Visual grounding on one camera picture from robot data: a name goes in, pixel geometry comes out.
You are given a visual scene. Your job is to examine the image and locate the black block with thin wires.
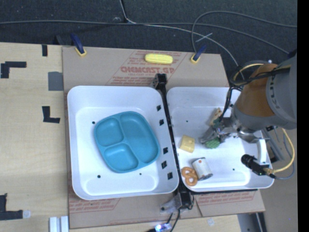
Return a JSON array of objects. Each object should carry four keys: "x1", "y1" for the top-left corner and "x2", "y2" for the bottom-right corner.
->
[
  {"x1": 177, "y1": 190, "x2": 195, "y2": 209},
  {"x1": 150, "y1": 73, "x2": 168, "y2": 90}
]

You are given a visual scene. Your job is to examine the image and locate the yellow cheese wedge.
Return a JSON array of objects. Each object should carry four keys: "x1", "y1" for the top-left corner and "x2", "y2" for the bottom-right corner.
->
[{"x1": 178, "y1": 134, "x2": 196, "y2": 154}]

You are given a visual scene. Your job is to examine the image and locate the brown cardboard board red print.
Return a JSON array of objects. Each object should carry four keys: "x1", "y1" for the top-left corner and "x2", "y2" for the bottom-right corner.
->
[{"x1": 61, "y1": 46, "x2": 266, "y2": 230}]

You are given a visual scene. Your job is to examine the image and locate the white plastic tray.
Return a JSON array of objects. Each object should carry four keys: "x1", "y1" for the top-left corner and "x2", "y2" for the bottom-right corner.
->
[
  {"x1": 67, "y1": 85, "x2": 180, "y2": 201},
  {"x1": 166, "y1": 86, "x2": 275, "y2": 193}
]

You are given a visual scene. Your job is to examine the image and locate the brown pretzel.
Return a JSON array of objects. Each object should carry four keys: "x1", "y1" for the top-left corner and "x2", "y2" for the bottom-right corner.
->
[{"x1": 181, "y1": 166, "x2": 199, "y2": 187}]

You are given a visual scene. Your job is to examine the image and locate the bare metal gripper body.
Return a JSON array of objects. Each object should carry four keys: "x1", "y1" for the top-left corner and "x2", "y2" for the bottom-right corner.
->
[{"x1": 216, "y1": 116, "x2": 262, "y2": 144}]

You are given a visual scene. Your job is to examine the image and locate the white can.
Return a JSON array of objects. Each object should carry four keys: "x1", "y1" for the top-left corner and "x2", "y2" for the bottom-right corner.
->
[{"x1": 191, "y1": 157, "x2": 214, "y2": 182}]

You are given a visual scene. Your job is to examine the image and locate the blue divided plate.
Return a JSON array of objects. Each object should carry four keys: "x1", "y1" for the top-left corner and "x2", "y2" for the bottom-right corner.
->
[{"x1": 93, "y1": 111, "x2": 161, "y2": 174}]

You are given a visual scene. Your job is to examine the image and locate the green grapes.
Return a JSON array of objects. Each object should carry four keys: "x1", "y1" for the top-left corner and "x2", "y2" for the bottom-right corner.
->
[{"x1": 205, "y1": 139, "x2": 221, "y2": 150}]

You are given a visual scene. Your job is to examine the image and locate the yellow corn cob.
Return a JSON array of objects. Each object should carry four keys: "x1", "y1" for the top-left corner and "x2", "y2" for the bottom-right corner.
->
[{"x1": 144, "y1": 53, "x2": 174, "y2": 65}]

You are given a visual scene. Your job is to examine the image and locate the black cylinder on white bracket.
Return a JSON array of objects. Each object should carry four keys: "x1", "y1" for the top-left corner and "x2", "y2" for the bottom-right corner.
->
[{"x1": 240, "y1": 138, "x2": 271, "y2": 176}]

